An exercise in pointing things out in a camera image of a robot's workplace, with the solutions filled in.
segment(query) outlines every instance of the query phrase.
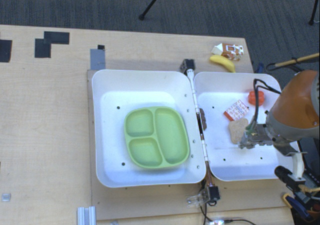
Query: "wooden table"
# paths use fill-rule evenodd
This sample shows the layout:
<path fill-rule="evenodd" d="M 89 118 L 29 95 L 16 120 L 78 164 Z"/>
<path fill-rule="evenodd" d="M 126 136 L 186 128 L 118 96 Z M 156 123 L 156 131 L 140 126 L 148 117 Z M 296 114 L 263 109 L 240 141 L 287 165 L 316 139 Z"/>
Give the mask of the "wooden table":
<path fill-rule="evenodd" d="M 51 58 L 35 58 L 35 39 L 43 39 L 44 31 L 69 32 L 70 41 L 52 44 Z M 0 25 L 0 39 L 12 40 L 10 62 L 0 63 L 0 194 L 11 193 L 10 201 L 0 202 L 0 224 L 72 225 L 77 208 L 92 205 L 101 225 L 113 220 L 120 225 L 203 223 L 197 208 L 175 204 L 198 185 L 138 187 L 136 192 L 95 186 L 87 88 L 90 49 L 105 46 L 107 69 L 177 71 L 183 59 L 195 59 L 196 72 L 225 72 L 209 62 L 211 50 L 220 43 L 238 44 L 245 55 L 236 62 L 236 71 L 251 73 L 243 38 Z M 221 200 L 208 210 L 211 218 L 294 224 L 281 200 L 287 189 L 279 180 L 215 182 Z M 135 204 L 123 200 L 128 192 Z M 99 193 L 102 199 L 108 196 L 103 200 L 108 210 L 95 202 Z"/>

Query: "banana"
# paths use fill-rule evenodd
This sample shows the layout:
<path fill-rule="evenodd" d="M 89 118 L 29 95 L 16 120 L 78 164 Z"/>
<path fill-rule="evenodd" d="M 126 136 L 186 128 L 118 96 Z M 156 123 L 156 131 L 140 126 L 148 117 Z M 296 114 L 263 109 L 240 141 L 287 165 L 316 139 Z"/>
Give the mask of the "banana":
<path fill-rule="evenodd" d="M 230 72 L 233 72 L 233 73 L 236 72 L 234 63 L 224 56 L 212 55 L 210 57 L 210 61 L 223 65 Z"/>

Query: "small gray square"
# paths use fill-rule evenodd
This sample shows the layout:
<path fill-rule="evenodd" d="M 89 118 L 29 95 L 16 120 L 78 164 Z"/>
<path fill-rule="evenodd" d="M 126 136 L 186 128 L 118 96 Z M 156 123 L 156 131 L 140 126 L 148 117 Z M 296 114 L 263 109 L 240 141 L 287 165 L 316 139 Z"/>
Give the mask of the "small gray square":
<path fill-rule="evenodd" d="M 2 202 L 9 202 L 11 199 L 11 193 L 3 193 L 1 196 Z"/>

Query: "green plate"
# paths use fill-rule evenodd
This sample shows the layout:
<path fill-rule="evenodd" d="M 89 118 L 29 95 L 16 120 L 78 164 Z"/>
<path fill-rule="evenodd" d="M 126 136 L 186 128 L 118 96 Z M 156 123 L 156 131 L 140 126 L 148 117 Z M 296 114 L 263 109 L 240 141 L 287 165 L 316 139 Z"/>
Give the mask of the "green plate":
<path fill-rule="evenodd" d="M 184 121 L 172 108 L 154 106 L 131 111 L 124 121 L 129 155 L 143 168 L 165 168 L 183 163 L 189 153 Z"/>

